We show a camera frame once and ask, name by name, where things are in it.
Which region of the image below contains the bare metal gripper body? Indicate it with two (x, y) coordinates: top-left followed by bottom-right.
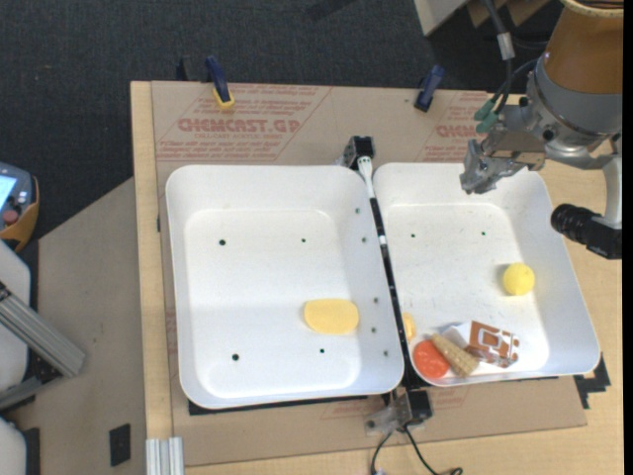
(480, 97), (622, 173)

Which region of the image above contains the white plastic tray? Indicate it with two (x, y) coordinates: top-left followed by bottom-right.
(164, 163), (407, 411)
(371, 161), (602, 389)

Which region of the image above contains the yellow ball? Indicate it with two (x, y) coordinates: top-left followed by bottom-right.
(501, 262), (537, 297)

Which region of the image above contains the thin black and white rod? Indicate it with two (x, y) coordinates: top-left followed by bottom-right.
(356, 155), (415, 391)

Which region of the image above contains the white and brown packet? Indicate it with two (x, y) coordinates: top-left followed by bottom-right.
(441, 320), (521, 370)

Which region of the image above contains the brown cardboard board, red print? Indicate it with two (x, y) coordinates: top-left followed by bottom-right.
(149, 80), (589, 467)

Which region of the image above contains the tan waffle cone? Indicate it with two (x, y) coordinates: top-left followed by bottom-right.
(429, 332), (481, 379)

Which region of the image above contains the orange round disc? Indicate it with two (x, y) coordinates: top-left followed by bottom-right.
(412, 339), (452, 380)

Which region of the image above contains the yellow oval potato chip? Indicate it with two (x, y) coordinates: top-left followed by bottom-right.
(303, 297), (361, 336)

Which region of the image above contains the black cylinder on white bracket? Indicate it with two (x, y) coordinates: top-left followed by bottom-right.
(550, 135), (623, 260)

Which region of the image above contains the black block with thin wires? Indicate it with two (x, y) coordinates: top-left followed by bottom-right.
(364, 388), (436, 437)
(339, 135), (376, 170)

